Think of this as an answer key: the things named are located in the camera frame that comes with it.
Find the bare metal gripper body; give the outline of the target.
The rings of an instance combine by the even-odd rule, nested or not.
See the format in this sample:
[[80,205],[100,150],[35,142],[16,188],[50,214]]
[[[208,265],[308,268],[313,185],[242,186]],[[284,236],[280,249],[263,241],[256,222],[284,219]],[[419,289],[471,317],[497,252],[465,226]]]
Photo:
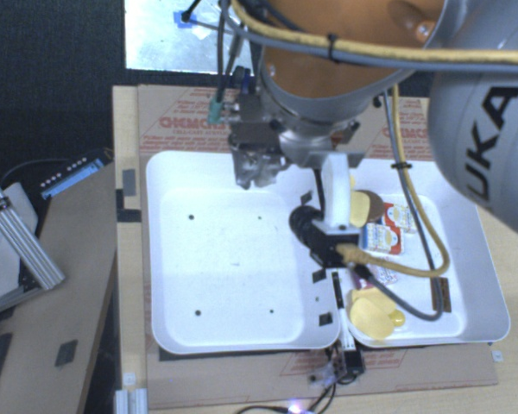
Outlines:
[[241,94],[227,121],[237,167],[320,167],[338,144],[360,128],[355,118],[314,119],[285,109],[267,93]]

